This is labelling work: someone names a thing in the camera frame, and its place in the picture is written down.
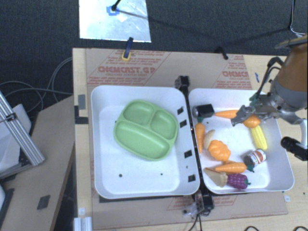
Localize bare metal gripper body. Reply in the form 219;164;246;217
249;95;293;120

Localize orange carrot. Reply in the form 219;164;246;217
214;161;255;174
194;116;206;154
214;109;240;119

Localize orange round fruit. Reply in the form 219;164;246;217
242;114;261;129

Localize white plastic tray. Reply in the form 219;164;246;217
188;88;295;195
90;85;201;200

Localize yellow corn cob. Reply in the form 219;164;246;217
250;125;269;152

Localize beige mushroom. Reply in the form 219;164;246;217
203;129;216;150

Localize orange pumpkin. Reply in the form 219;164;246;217
207;139;231;163

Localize red and white can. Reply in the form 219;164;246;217
243;148;267;167

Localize thin black rod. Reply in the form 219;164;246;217
182;87;206;198

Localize beige sandwich wedge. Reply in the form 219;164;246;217
203;167;229;188

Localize purple grapes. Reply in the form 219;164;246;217
226;173;252;190

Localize brown cardboard board red print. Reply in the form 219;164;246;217
85;48;289;231

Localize green divided plate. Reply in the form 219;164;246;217
113;99;180;162

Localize black cylinder on white bracket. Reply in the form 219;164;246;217
280;112;308;161

